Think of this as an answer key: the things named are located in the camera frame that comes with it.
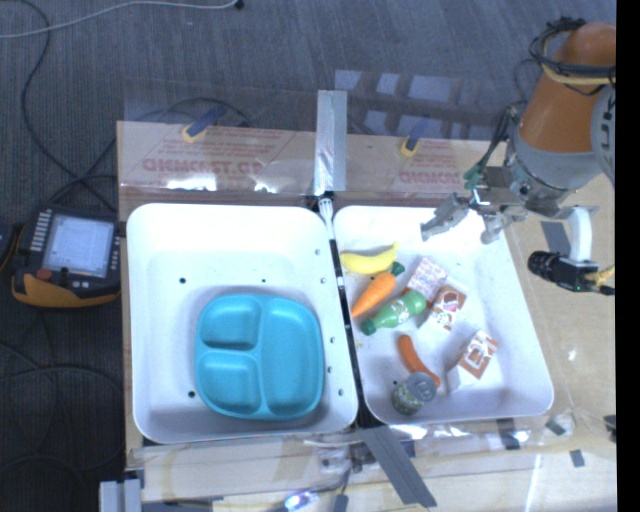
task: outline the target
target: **green bottle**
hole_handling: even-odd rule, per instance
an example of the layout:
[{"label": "green bottle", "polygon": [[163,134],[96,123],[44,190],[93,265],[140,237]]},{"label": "green bottle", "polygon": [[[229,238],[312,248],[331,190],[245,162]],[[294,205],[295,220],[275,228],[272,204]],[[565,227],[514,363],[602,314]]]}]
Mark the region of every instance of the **green bottle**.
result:
[{"label": "green bottle", "polygon": [[427,309],[427,300],[424,295],[417,290],[408,290],[402,297],[382,306],[373,318],[362,322],[360,329],[369,336],[380,327],[396,327],[412,316],[419,315],[425,309]]}]

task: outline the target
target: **plastic carrot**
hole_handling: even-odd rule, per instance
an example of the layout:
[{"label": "plastic carrot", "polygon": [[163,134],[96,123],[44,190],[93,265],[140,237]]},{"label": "plastic carrot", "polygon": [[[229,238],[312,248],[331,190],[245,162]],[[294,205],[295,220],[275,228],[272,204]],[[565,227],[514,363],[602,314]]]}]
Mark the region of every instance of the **plastic carrot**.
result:
[{"label": "plastic carrot", "polygon": [[369,283],[369,286],[353,305],[353,308],[351,308],[351,316],[355,318],[362,313],[366,313],[388,297],[396,287],[396,277],[402,272],[404,272],[404,266],[394,261],[388,271],[381,272],[374,277],[373,281]]},{"label": "plastic carrot", "polygon": [[407,334],[400,336],[400,339],[398,339],[398,350],[402,356],[402,361],[411,373],[426,373],[436,383],[436,387],[440,387],[440,378],[422,362],[422,359],[420,359],[420,356],[416,352],[416,348],[413,346],[411,336]]}]

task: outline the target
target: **toy banana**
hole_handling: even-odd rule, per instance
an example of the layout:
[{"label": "toy banana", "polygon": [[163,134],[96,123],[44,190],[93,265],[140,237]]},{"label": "toy banana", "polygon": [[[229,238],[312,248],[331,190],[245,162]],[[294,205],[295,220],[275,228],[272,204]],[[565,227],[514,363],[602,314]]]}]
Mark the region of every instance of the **toy banana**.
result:
[{"label": "toy banana", "polygon": [[399,246],[400,244],[396,242],[389,249],[374,255],[342,252],[340,261],[347,270],[352,272],[365,275],[377,274],[387,270],[393,264]]}]

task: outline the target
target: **blue divided plate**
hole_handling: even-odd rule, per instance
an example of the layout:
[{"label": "blue divided plate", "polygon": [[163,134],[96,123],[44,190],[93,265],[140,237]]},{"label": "blue divided plate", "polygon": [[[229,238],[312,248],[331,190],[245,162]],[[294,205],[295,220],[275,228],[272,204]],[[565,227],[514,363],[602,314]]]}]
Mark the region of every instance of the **blue divided plate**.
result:
[{"label": "blue divided plate", "polygon": [[216,412],[275,421],[304,416],[322,396],[318,319],[277,295],[213,299],[198,318],[195,372],[200,397]]}]

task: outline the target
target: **gray carpet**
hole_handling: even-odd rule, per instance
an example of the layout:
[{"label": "gray carpet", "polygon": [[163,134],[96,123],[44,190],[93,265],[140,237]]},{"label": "gray carpet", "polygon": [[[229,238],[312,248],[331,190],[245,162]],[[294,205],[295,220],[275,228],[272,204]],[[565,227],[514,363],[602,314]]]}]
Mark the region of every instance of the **gray carpet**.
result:
[{"label": "gray carpet", "polygon": [[[55,27],[118,3],[5,0],[0,34]],[[434,118],[426,135],[486,140],[495,114],[532,91],[539,69],[527,49],[545,24],[561,16],[615,23],[616,8],[614,0],[246,0],[241,10],[216,11],[133,5],[2,37],[0,220],[24,223],[74,176],[115,174],[118,120],[153,120],[203,91],[242,102],[247,124],[313,130],[304,101],[265,109],[247,91],[313,101],[317,90],[347,87],[363,72],[371,79],[354,88],[354,101],[387,117],[353,119],[350,130],[403,135],[400,118],[413,104],[394,111],[376,90],[380,74],[405,86],[440,77],[472,94],[457,99],[449,119],[414,99],[422,109],[415,115]],[[406,92],[391,91],[392,100]],[[197,112],[202,105],[185,101],[162,119]],[[115,181],[91,187],[72,188],[63,204],[115,208]],[[120,303],[33,308],[13,299],[10,274],[5,267],[0,276],[0,510],[98,510],[99,482],[123,478]]]}]

